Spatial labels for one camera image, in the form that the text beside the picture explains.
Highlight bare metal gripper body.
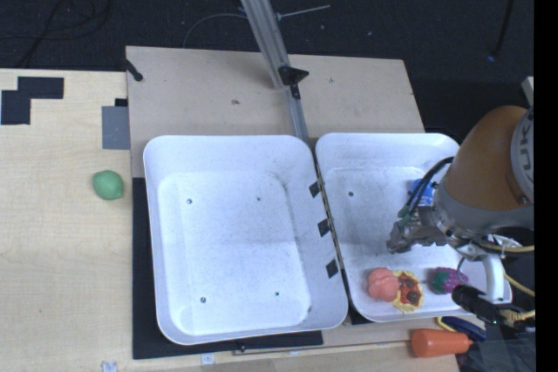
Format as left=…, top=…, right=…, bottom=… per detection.
left=403, top=206, right=459, bottom=250

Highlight orange toy peach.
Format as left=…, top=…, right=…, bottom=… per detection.
left=366, top=267, right=400, bottom=303

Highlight white plastic tray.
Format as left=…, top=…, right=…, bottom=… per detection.
left=314, top=132, right=514, bottom=324
left=142, top=134, right=350, bottom=347

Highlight toy pizza slice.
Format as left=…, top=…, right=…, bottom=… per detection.
left=391, top=269, right=425, bottom=314

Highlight purple toy grapes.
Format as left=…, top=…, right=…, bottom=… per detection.
left=429, top=266, right=470, bottom=296

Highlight orange toy carrot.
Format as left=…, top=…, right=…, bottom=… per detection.
left=410, top=328, right=474, bottom=359

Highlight brown cardboard board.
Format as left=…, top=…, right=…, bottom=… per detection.
left=125, top=45, right=461, bottom=363

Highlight green toy lime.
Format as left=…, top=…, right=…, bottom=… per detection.
left=92, top=169, right=126, bottom=201

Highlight black cylinder on white bracket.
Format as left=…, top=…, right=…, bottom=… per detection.
left=451, top=241, right=514, bottom=326

